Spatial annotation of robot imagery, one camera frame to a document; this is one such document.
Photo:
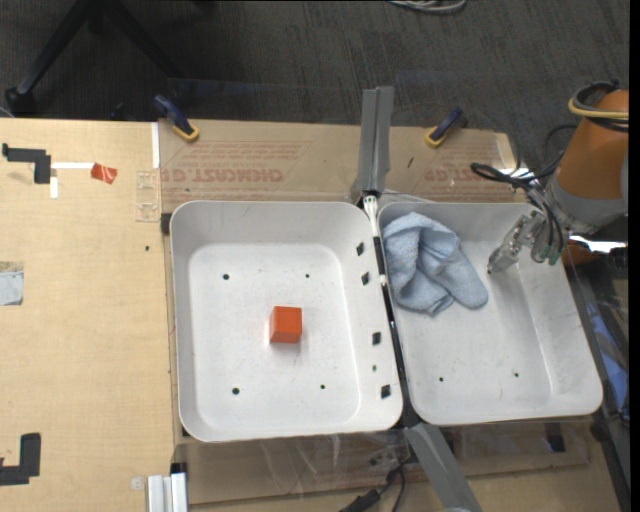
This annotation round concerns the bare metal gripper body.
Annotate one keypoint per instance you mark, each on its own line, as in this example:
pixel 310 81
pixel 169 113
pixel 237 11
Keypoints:
pixel 527 232

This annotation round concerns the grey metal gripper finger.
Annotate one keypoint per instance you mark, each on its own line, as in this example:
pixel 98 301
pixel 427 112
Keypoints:
pixel 496 261
pixel 511 259

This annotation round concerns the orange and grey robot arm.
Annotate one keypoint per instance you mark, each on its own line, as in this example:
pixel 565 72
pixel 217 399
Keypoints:
pixel 595 150

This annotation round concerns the light blue cloth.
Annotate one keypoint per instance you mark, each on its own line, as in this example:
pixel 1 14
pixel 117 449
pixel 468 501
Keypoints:
pixel 425 265

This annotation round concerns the white plastic tray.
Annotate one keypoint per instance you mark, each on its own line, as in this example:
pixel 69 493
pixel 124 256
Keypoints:
pixel 280 370
pixel 490 360

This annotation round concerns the thin black and white rod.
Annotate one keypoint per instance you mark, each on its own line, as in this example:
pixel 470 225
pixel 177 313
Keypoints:
pixel 381 260

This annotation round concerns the brown cardboard board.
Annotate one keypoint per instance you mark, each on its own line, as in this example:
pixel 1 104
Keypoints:
pixel 300 165

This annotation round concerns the orange cube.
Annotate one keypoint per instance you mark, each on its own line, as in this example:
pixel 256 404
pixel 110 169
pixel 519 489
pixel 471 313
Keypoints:
pixel 285 325

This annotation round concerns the black chair base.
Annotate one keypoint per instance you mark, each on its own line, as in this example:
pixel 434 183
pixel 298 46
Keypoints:
pixel 55 50

